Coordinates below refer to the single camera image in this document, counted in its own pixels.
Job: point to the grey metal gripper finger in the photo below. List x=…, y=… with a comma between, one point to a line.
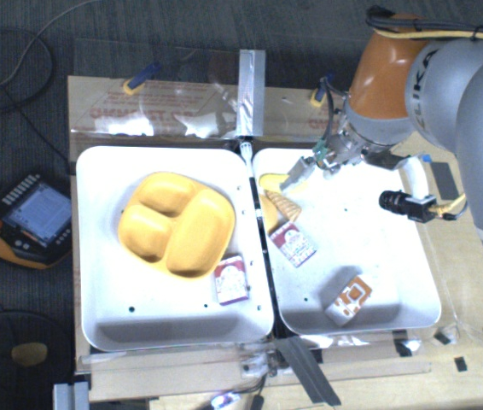
x=332, y=172
x=298, y=173

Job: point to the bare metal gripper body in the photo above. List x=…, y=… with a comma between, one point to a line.
x=346, y=150

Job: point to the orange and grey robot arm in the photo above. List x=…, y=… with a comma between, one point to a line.
x=446, y=101

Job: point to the yellow banana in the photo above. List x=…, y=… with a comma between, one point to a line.
x=270, y=181

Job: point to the tan waffle biscuit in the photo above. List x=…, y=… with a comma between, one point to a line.
x=285, y=205

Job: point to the thin black and white rod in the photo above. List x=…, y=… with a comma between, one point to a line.
x=252, y=186

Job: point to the yellow-orange bread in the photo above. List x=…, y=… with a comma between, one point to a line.
x=268, y=214

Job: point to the red and white carton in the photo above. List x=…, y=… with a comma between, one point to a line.
x=293, y=244
x=231, y=280

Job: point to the white plastic tray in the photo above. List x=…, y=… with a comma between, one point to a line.
x=374, y=246
x=139, y=306

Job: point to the orange and white carton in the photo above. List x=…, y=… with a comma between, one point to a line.
x=349, y=299

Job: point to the yellow divided plate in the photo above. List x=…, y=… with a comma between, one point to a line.
x=173, y=224

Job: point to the brown cardboard board red print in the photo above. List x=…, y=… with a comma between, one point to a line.
x=96, y=113

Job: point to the yellow-brown oval object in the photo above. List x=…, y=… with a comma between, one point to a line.
x=29, y=353

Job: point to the black cylinder on white bracket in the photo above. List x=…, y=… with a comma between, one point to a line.
x=408, y=205

